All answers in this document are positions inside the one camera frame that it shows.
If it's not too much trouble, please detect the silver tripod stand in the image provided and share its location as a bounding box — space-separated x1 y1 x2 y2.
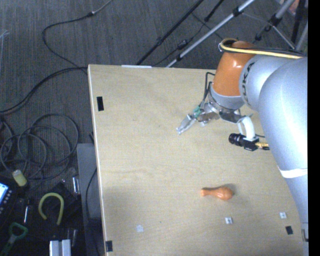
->
165 0 309 69

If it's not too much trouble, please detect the yellow-green curved tube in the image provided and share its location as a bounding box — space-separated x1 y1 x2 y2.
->
37 192 65 226

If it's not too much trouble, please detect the yellow-green small cylinder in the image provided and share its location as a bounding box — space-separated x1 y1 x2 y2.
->
12 169 28 187

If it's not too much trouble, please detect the pale wooden board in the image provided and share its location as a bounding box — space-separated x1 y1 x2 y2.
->
87 64 309 256

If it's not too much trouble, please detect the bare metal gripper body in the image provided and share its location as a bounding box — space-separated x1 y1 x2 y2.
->
197 101 247 127

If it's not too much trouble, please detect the orange toy drumstick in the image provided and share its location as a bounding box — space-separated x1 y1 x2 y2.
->
200 186 235 202

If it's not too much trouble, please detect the green handled tool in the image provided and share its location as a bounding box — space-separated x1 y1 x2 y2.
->
0 222 29 256

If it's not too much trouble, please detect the black cylinder on white bracket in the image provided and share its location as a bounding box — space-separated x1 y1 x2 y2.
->
228 116 261 152

